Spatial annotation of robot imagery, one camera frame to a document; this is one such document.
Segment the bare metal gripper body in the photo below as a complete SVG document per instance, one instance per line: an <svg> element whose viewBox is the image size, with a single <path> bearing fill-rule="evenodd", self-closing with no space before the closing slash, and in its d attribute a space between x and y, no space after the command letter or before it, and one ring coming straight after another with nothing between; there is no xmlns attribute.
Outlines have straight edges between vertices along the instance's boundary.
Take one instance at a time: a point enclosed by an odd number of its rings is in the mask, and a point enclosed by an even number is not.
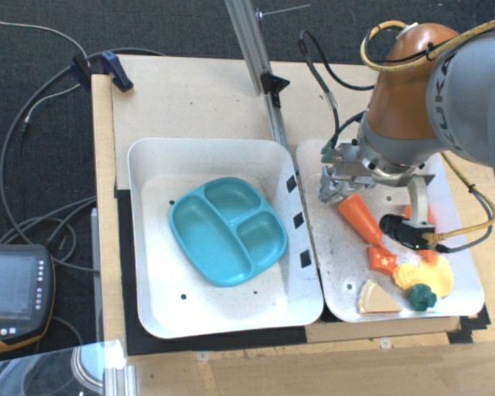
<svg viewBox="0 0 495 396"><path fill-rule="evenodd" d="M326 176L339 186L402 186L415 171L415 166L392 163L370 145L358 141L342 142L335 148L330 142L326 145Z"/></svg>

